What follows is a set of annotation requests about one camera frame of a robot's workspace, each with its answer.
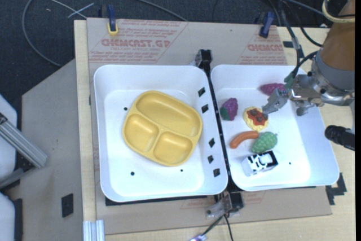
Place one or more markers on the brown cardboard board, red print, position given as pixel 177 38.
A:
pixel 158 45

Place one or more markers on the yellow spaghetti with meatballs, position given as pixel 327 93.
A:
pixel 255 120

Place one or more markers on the white plastic tray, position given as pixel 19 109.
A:
pixel 158 180
pixel 307 149

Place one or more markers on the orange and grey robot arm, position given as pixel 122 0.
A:
pixel 339 45

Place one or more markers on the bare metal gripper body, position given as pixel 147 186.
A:
pixel 313 90

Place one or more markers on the black cylinder on white bracket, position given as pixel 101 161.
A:
pixel 338 135

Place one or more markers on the black and white milk carton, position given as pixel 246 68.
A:
pixel 259 163

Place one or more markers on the orange sausage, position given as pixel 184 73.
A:
pixel 242 139

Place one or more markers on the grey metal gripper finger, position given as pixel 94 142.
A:
pixel 275 101
pixel 304 109

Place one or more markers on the yellow divided plate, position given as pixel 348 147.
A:
pixel 162 128

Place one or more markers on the purple grapes with green leaf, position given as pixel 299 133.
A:
pixel 229 108

